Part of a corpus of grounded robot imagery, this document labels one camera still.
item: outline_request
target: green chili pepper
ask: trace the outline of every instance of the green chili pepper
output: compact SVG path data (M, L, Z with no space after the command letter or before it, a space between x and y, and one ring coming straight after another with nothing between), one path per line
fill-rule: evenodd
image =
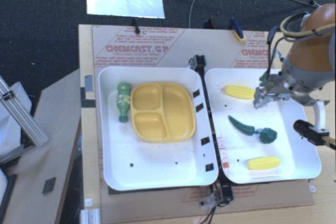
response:
M241 122L237 121L235 118L231 116L229 116L229 120L234 125L234 127L236 127L238 130L240 130L242 133L246 135L253 135L258 133L253 126L242 124Z
M277 139L277 132L272 130L271 128L264 128L260 132L259 139L264 144L270 144L275 139Z

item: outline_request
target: white tray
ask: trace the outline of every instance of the white tray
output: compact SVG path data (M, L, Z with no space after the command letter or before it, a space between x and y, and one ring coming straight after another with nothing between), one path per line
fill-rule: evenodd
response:
M149 143L140 139L129 121L118 121L117 85L132 88L146 82L175 82L190 93L196 112L196 131L186 141ZM207 116L202 81L188 68L107 67L99 74L99 99L103 139L103 170L106 183L116 190L206 186L218 176L218 166ZM197 97L193 92L199 91ZM201 139L208 137L202 145Z
M306 120L300 104L293 100L270 102L264 108L255 109L252 100L233 98L221 92L227 85L254 89L263 72L260 69L211 69L206 74L224 173L238 184L317 177L321 163L316 147L307 139L302 140L293 129L296 120ZM278 132L277 139L271 144L262 144L258 134L247 136L233 127L229 115L255 128L272 128ZM267 170L247 168L249 159L264 156L279 157L280 166Z

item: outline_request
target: green bottle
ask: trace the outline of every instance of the green bottle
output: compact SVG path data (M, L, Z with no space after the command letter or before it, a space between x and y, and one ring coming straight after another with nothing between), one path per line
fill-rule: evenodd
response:
M127 111L130 109L130 92L131 85L127 82L118 84L117 107L120 111L119 121L127 122Z

